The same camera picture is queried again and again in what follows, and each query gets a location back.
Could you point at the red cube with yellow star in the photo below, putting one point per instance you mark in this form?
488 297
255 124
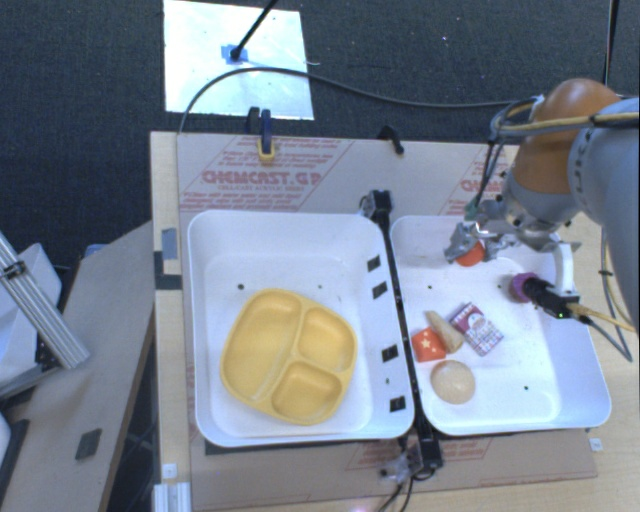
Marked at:
428 346

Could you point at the purple round toy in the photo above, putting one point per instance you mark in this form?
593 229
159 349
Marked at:
517 287

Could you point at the beige round bun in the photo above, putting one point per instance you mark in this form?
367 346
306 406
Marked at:
453 382

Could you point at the yellow divided plate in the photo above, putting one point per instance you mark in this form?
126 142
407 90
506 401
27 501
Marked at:
280 345

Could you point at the beige bread wedge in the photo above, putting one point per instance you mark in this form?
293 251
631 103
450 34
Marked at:
446 331

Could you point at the pink patterned carton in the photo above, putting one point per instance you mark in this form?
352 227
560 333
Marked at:
477 330

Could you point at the white plastic tray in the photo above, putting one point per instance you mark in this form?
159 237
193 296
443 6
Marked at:
515 370
280 250

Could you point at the orange round toy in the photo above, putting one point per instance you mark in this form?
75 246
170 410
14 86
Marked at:
470 257

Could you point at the brown cardboard board red print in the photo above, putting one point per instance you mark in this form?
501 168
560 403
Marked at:
310 165

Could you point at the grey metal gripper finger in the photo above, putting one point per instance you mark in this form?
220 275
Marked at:
497 245
459 242

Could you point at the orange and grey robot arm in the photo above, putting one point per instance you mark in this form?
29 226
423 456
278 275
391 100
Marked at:
595 150

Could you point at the black cylinder on white bracket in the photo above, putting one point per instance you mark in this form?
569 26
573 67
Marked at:
547 295

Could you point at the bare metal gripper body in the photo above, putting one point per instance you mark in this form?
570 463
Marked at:
505 222

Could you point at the thin black rod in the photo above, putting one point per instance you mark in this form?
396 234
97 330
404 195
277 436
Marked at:
400 310

